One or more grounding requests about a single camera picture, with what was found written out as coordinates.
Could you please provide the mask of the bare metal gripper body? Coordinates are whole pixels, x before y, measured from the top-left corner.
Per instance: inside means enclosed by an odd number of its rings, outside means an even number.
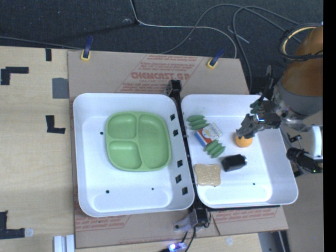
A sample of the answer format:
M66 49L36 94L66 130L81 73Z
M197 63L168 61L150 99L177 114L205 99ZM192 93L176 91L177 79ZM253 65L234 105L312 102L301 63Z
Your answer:
M253 103L253 121L258 130L277 129L292 114L292 109L282 99L259 98Z

